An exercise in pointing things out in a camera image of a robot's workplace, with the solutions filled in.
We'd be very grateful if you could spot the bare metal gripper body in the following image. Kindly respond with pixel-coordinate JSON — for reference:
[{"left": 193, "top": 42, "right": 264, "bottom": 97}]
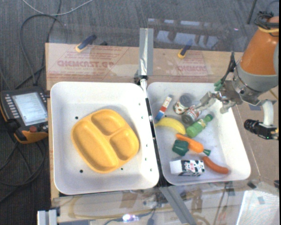
[{"left": 218, "top": 79, "right": 263, "bottom": 107}]

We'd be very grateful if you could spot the red and green can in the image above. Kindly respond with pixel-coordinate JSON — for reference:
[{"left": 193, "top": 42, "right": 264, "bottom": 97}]
[{"left": 181, "top": 105, "right": 202, "bottom": 125}]

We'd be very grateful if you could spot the white can with red print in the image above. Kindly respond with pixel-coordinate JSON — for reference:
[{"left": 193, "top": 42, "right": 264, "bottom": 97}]
[{"left": 172, "top": 93, "right": 193, "bottom": 115}]

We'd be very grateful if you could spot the green bottle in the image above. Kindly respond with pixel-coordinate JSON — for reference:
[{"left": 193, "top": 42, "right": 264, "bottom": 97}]
[{"left": 185, "top": 113, "right": 214, "bottom": 139}]

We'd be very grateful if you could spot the white plastic tray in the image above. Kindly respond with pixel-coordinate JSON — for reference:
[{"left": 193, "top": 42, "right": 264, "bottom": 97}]
[
  {"left": 50, "top": 81, "right": 160, "bottom": 196},
  {"left": 146, "top": 82, "right": 252, "bottom": 186}
]

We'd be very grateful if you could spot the yellow banana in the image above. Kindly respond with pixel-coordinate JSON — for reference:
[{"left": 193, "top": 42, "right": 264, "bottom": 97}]
[{"left": 154, "top": 117, "right": 186, "bottom": 136}]

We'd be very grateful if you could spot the red white blue packet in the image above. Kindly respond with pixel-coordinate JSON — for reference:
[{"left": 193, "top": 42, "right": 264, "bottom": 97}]
[{"left": 155, "top": 96, "right": 173, "bottom": 122}]

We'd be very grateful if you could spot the orange carrot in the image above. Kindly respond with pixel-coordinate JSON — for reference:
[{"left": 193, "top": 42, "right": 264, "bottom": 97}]
[{"left": 175, "top": 133, "right": 212, "bottom": 157}]

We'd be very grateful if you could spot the green pepper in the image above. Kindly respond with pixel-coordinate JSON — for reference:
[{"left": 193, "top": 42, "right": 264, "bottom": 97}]
[{"left": 171, "top": 139, "right": 190, "bottom": 157}]

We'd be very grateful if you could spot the orange sausage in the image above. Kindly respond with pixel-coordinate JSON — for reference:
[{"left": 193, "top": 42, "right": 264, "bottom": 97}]
[{"left": 202, "top": 156, "right": 230, "bottom": 175}]

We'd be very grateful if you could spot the white cow print carton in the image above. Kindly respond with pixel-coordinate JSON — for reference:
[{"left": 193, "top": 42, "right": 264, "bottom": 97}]
[{"left": 169, "top": 159, "right": 206, "bottom": 177}]

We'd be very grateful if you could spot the yellow divided plate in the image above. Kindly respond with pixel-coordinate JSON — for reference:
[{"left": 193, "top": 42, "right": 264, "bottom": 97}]
[{"left": 70, "top": 108, "right": 141, "bottom": 174}]

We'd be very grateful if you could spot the brown cardboard board red print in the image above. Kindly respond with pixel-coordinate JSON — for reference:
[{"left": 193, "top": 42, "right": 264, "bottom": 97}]
[{"left": 44, "top": 42, "right": 280, "bottom": 223}]

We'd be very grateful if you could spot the black cylinder on white bracket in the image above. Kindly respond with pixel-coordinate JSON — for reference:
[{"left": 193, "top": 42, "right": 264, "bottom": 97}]
[{"left": 244, "top": 99, "right": 279, "bottom": 141}]

